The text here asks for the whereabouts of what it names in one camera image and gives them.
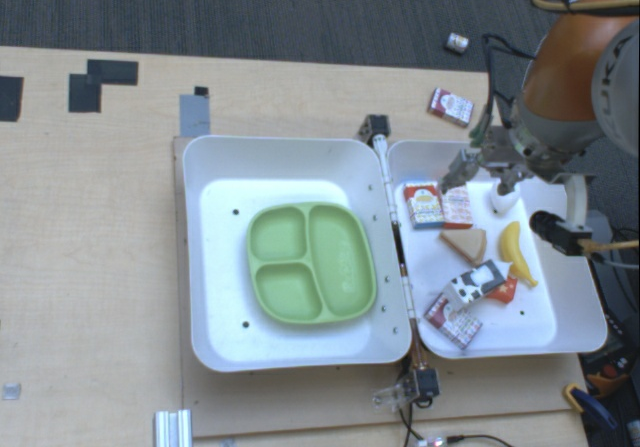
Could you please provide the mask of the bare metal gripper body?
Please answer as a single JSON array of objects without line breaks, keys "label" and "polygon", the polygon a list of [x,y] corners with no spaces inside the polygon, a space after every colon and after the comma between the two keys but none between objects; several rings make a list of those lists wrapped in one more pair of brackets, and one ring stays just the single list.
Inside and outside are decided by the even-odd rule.
[{"label": "bare metal gripper body", "polygon": [[490,127],[481,144],[479,164],[501,181],[523,181],[556,176],[556,158],[527,128]]}]

